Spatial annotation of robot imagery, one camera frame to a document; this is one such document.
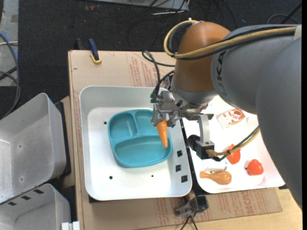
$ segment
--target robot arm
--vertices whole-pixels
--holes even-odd
[[[178,53],[169,51],[176,29],[189,25]],[[176,58],[170,91],[155,98],[152,124],[167,125],[201,111],[219,95],[233,107],[256,114],[276,168],[302,208],[301,25],[256,25],[233,32],[210,23],[187,21],[165,39]]]

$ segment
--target toy food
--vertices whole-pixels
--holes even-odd
[[[218,171],[215,173],[207,173],[205,171],[201,171],[201,178],[208,178],[216,181],[218,184],[227,185],[231,183],[232,175],[228,171]]]
[[[264,172],[262,164],[257,159],[251,160],[246,169],[249,175],[260,175]]]
[[[239,122],[241,122],[245,118],[245,115],[242,110],[235,108],[233,110],[224,112],[221,114],[217,121],[221,124],[223,128],[231,127]]]
[[[226,151],[232,149],[234,147],[234,144],[231,144]],[[241,159],[241,150],[235,151],[233,153],[230,153],[227,155],[227,160],[231,163],[231,164],[236,164],[240,161]]]
[[[168,139],[167,139],[167,120],[166,118],[162,122],[157,124],[157,130],[161,138],[161,141],[163,143],[163,146],[167,148]]]

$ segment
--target black carpet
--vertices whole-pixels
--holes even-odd
[[[87,49],[87,40],[93,38],[98,50],[163,51],[166,33],[189,17],[234,30],[281,23],[301,1],[191,0],[189,12],[152,15],[166,10],[80,0],[19,0],[18,106],[41,92],[55,103],[69,95],[67,53],[77,38]],[[302,23],[302,9],[286,23]],[[14,91],[0,88],[0,118],[12,105]]]

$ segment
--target yellow cable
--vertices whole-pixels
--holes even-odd
[[[166,34],[166,37],[164,39],[164,43],[163,43],[163,48],[164,48],[164,51],[169,55],[169,56],[172,56],[173,53],[170,52],[167,48],[167,42],[168,42],[168,39],[170,37],[170,35],[172,34],[172,32],[179,26],[183,25],[183,24],[191,24],[191,23],[197,23],[198,21],[195,21],[195,20],[190,20],[190,21],[183,21],[183,22],[180,22],[179,24],[175,25],[167,34]]]
[[[172,56],[174,57],[175,59],[178,59],[178,58],[188,58],[188,57],[192,57],[192,56],[195,56],[197,54],[205,54],[205,53],[208,53],[218,47],[222,47],[222,46],[225,46],[225,45],[229,45],[229,44],[232,44],[232,43],[237,43],[237,42],[241,42],[241,41],[244,41],[244,40],[247,40],[247,39],[250,39],[250,38],[255,38],[255,37],[258,37],[258,36],[263,36],[263,35],[268,35],[268,34],[273,34],[273,33],[278,33],[278,32],[288,32],[288,31],[295,31],[296,30],[296,27],[295,26],[292,26],[292,27],[284,27],[284,28],[278,28],[278,29],[269,29],[269,30],[264,30],[264,31],[260,31],[260,32],[254,32],[254,33],[250,33],[248,35],[243,35],[243,36],[239,36],[239,37],[236,37],[236,38],[233,38],[233,39],[230,39],[230,40],[227,40],[227,41],[223,41],[223,42],[218,42],[218,43],[215,43],[215,44],[211,44],[211,45],[208,45],[206,47],[203,47],[203,48],[200,48],[200,49],[197,49],[197,50],[194,50],[194,51],[191,51],[191,52],[188,52],[188,53],[185,53],[185,54],[174,54],[172,52],[170,52],[167,48],[167,42],[168,42],[168,39],[171,35],[171,33],[180,25],[184,24],[184,23],[196,23],[198,21],[183,21],[179,24],[177,24],[176,26],[174,26],[169,32],[168,34],[166,35],[165,37],[165,40],[164,40],[164,51],[169,55],[169,56]]]
[[[244,142],[242,145],[237,146],[236,148],[233,148],[231,150],[223,151],[223,152],[216,152],[214,150],[207,150],[206,152],[208,153],[210,158],[216,157],[216,156],[221,156],[221,155],[228,155],[229,153],[234,153],[241,148],[245,147],[248,143],[250,143],[253,139],[256,138],[256,136],[260,133],[260,129],[258,129],[246,142]]]

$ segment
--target cardboard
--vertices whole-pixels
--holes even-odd
[[[90,203],[84,183],[80,91],[90,85],[153,87],[154,65],[141,52],[99,51],[101,64],[94,64],[90,51],[68,53],[72,115],[73,160],[77,217],[82,230],[178,230],[185,216],[175,216],[182,198],[152,198]],[[165,53],[153,53],[158,62],[174,64]],[[161,76],[172,68],[159,67]],[[207,195],[209,209],[194,218],[199,229],[300,229],[302,214],[288,189],[257,189]],[[186,229],[194,229],[189,222]]]

